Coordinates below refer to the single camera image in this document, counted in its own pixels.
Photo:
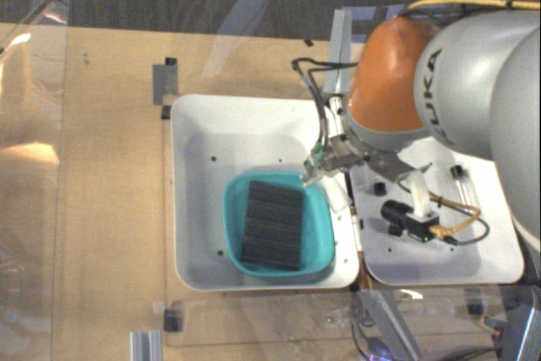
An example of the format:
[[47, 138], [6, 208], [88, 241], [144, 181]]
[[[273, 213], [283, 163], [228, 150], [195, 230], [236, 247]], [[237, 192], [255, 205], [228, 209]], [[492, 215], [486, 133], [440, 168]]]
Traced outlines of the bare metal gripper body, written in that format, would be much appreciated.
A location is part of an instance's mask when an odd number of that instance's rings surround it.
[[373, 172], [392, 182], [415, 170], [415, 167], [402, 161], [397, 153], [376, 150], [352, 136], [341, 134], [330, 138], [322, 161], [323, 169], [346, 172], [361, 165], [367, 165]]

